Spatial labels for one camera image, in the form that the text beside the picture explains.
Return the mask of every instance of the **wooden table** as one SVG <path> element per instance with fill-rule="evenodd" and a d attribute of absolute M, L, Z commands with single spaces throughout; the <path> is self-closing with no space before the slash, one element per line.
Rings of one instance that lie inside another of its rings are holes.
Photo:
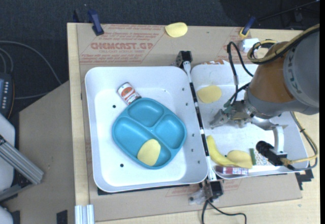
<path fill-rule="evenodd" d="M 71 116 L 72 116 L 72 135 L 73 135 L 73 158 L 74 158 L 74 178 L 75 178 L 75 201 L 76 205 L 88 205 L 90 203 L 89 183 L 86 162 L 86 146 L 84 132 L 83 106 L 80 98 L 82 92 L 82 80 L 80 73 L 79 50 L 78 50 L 78 29 L 81 24 L 68 23 L 68 49 L 69 49 L 69 69 L 70 69 L 70 94 L 71 94 Z M 190 41 L 201 41 L 201 48 L 207 53 L 215 50 L 207 50 L 205 45 L 209 45 L 209 40 L 220 42 L 221 46 L 227 44 L 229 40 L 236 38 L 237 28 L 230 27 L 189 27 L 188 34 L 197 35 L 204 33 L 205 39 L 197 38 Z M 299 32 L 293 30 L 265 30 L 251 29 L 252 38 L 273 39 L 277 41 L 288 41 L 296 36 Z M 172 50 L 175 55 L 179 49 Z M 192 51 L 193 60 L 202 62 L 208 56 L 196 54 Z M 153 63 L 157 57 L 151 51 L 143 64 Z M 299 114 L 304 128 L 314 138 L 314 141 L 319 146 L 319 114 L 313 116 L 305 116 Z M 309 154 L 312 154 L 308 145 L 306 145 Z M 314 179 L 311 182 L 303 183 L 302 199 L 292 201 L 280 201 L 263 204 L 253 204 L 246 206 L 236 206 L 230 208 L 222 208 L 223 211 L 229 213 L 243 212 L 247 215 L 248 223 L 320 223 L 320 188 L 319 188 L 319 166 L 313 169 Z M 215 223 L 244 223 L 242 216 L 224 216 L 210 209 L 206 212 L 205 222 Z M 145 216 L 131 219 L 119 219 L 111 221 L 101 221 L 100 223 L 200 223 L 201 211 L 189 211 L 182 213 L 164 214 L 156 216 Z"/>

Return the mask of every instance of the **blue plate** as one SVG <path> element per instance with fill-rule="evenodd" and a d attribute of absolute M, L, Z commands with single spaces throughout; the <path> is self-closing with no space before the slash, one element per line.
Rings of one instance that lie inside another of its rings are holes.
<path fill-rule="evenodd" d="M 140 98 L 118 116 L 112 126 L 115 143 L 133 160 L 150 169 L 167 165 L 181 149 L 186 139 L 184 123 L 161 103 Z M 149 166 L 137 159 L 145 142 L 155 139 L 161 146 L 157 162 Z"/>

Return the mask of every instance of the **can label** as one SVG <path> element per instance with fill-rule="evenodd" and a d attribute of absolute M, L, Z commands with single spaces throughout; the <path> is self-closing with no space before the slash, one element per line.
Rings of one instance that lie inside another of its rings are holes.
<path fill-rule="evenodd" d="M 130 105 L 133 101 L 141 98 L 139 93 L 137 93 L 136 90 L 128 82 L 121 85 L 118 88 L 117 92 L 127 105 Z"/>

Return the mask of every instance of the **black floor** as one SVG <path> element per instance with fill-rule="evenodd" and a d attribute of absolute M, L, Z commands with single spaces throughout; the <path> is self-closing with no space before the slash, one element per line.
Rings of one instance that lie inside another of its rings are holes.
<path fill-rule="evenodd" d="M 250 16 L 263 18 L 315 0 L 0 0 L 0 41 L 29 45 L 51 64 L 59 81 L 68 80 L 67 22 L 73 11 L 95 9 L 102 23 L 244 26 Z M 305 29 L 319 23 L 320 3 L 257 21 L 253 28 Z M 45 60 L 34 50 L 0 42 L 14 64 L 16 97 L 13 113 L 59 86 Z M 11 63 L 6 60 L 7 70 Z M 0 56 L 0 71 L 5 69 Z"/>

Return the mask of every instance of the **black electronic device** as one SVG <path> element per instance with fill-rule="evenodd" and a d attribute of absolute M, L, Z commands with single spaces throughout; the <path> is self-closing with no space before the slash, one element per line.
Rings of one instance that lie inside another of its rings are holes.
<path fill-rule="evenodd" d="M 8 117 L 14 98 L 13 80 L 10 74 L 0 73 L 0 113 Z"/>

